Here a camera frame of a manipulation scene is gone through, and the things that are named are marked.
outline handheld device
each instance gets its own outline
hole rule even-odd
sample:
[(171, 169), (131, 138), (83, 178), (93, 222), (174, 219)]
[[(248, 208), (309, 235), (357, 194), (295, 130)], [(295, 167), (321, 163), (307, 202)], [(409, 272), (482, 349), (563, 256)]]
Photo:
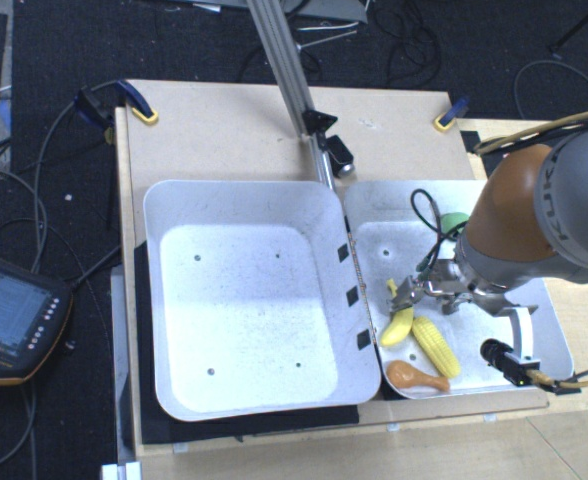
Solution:
[(63, 281), (0, 259), (0, 386), (32, 377), (56, 346), (72, 307)]

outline orange plastic food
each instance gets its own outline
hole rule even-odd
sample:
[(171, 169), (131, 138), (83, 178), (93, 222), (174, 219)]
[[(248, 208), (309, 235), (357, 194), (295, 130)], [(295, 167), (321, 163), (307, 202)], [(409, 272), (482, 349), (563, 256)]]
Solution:
[(392, 361), (387, 367), (387, 378), (398, 389), (412, 386), (431, 386), (440, 391), (450, 390), (447, 377), (434, 377), (414, 368), (405, 361)]

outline aluminum rail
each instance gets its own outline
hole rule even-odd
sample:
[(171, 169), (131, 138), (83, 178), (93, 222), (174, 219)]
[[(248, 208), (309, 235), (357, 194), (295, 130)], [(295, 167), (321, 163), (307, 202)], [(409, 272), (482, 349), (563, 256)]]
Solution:
[(281, 4), (279, 0), (247, 0), (247, 4), (294, 128), (299, 137), (309, 137), (318, 181), (335, 190), (329, 154), (319, 147), (317, 134), (308, 134), (303, 121), (303, 112), (315, 110), (314, 102), (307, 86), (299, 50)]

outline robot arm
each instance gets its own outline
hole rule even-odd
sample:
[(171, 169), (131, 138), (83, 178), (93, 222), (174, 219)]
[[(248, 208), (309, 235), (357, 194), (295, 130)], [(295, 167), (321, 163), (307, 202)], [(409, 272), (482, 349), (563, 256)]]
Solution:
[(588, 131), (553, 149), (537, 144), (507, 156), (488, 179), (454, 258), (438, 260), (426, 280), (406, 279), (393, 306), (432, 295), (445, 312), (473, 301), (497, 316), (518, 306), (507, 292), (544, 277), (588, 283)]

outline device screen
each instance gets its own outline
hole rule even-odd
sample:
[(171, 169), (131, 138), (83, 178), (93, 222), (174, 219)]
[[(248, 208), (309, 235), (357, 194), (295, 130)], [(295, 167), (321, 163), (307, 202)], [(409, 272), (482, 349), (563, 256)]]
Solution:
[(16, 355), (34, 318), (51, 297), (48, 290), (0, 274), (0, 345)]

